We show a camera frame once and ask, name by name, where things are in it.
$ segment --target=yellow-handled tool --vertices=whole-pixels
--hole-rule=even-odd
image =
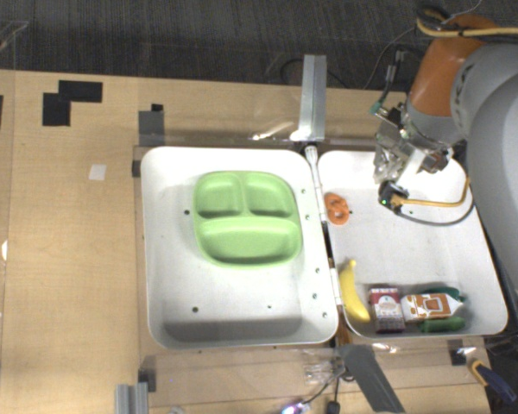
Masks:
[[[347,267],[341,271],[339,286],[342,289],[342,300],[347,316],[358,322],[368,323],[370,322],[369,311],[363,305],[355,289],[355,273],[353,270],[356,264],[355,260],[350,260]]]

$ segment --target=black floor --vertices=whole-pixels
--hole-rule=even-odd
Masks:
[[[380,52],[414,25],[419,3],[455,13],[476,1],[0,0],[0,29],[28,22],[0,67],[299,84],[295,59],[319,53],[328,58],[329,85],[361,88]],[[518,0],[483,0],[476,12],[518,26]],[[415,34],[399,43],[421,52],[427,45]],[[370,87],[382,85],[390,51]],[[405,63],[398,87],[410,83],[417,66],[414,59]],[[495,351],[493,367],[518,392],[518,343]],[[518,412],[518,403],[495,411]]]

